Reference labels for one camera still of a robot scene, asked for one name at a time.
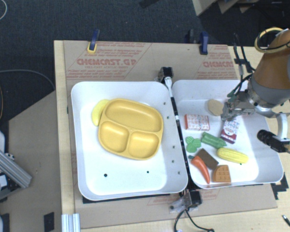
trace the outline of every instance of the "white tray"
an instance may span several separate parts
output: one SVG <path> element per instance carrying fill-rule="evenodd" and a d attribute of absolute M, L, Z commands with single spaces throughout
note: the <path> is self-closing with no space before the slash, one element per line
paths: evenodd
<path fill-rule="evenodd" d="M 103 99 L 123 98 L 156 108 L 164 131 L 157 154 L 132 160 L 106 151 L 91 111 Z M 71 91 L 78 186 L 93 201 L 179 193 L 188 183 L 168 89 L 158 82 L 80 82 Z"/>
<path fill-rule="evenodd" d="M 173 85 L 174 99 L 177 105 L 182 134 L 185 138 L 202 137 L 202 131 L 190 131 L 185 129 L 185 114 L 208 115 L 210 130 L 208 133 L 219 137 L 223 122 L 219 116 L 213 116 L 207 109 L 209 99 L 215 99 L 224 103 L 227 101 L 227 94 L 236 87 L 238 80 L 180 80 Z M 269 131 L 265 117 L 259 114 L 249 116 L 238 116 L 239 131 L 234 144 L 227 143 L 226 147 L 237 149 L 249 156 L 249 161 L 245 164 L 226 161 L 217 156 L 217 150 L 202 143 L 208 153 L 213 156 L 220 165 L 227 164 L 230 169 L 231 183 L 210 182 L 208 185 L 201 172 L 190 163 L 189 169 L 193 182 L 203 189 L 213 189 L 229 186 L 255 185 L 263 183 L 274 183 L 283 177 L 283 168 L 277 152 L 258 140 L 259 130 Z"/>

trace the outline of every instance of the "yellow corn cob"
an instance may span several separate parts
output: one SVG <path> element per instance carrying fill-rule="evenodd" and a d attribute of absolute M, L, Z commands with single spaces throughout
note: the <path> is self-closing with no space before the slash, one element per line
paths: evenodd
<path fill-rule="evenodd" d="M 237 163 L 246 163 L 248 162 L 248 156 L 242 152 L 239 152 L 234 149 L 229 148 L 219 148 L 217 154 L 220 158 L 233 161 Z"/>

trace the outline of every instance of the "black pen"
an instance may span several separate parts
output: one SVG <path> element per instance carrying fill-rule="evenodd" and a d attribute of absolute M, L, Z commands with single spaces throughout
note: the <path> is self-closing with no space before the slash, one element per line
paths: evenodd
<path fill-rule="evenodd" d="M 289 219 L 285 216 L 285 215 L 282 215 L 283 219 L 286 221 L 286 223 L 290 226 L 290 221 Z"/>

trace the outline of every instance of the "yellow banana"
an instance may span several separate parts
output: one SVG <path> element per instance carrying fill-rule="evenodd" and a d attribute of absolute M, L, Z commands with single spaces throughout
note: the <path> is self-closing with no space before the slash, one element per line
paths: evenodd
<path fill-rule="evenodd" d="M 109 100 L 101 100 L 93 108 L 91 112 L 91 120 L 95 126 L 99 125 L 103 109 L 105 108 L 108 102 Z"/>

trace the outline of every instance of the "robotic arm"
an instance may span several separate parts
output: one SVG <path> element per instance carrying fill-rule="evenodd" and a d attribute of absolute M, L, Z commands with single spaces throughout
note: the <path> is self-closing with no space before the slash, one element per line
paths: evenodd
<path fill-rule="evenodd" d="M 271 31 L 278 34 L 268 48 L 261 48 L 260 38 Z M 240 88 L 236 91 L 236 87 L 228 94 L 230 99 L 224 104 L 221 119 L 233 120 L 239 115 L 250 115 L 254 112 L 276 118 L 277 136 L 261 130 L 257 137 L 277 152 L 290 153 L 290 140 L 287 139 L 287 116 L 290 113 L 272 111 L 272 108 L 290 100 L 290 29 L 271 28 L 263 31 L 255 40 L 255 48 L 264 53 L 260 63 L 253 74 L 241 80 L 241 83 L 248 81 L 245 91 Z"/>

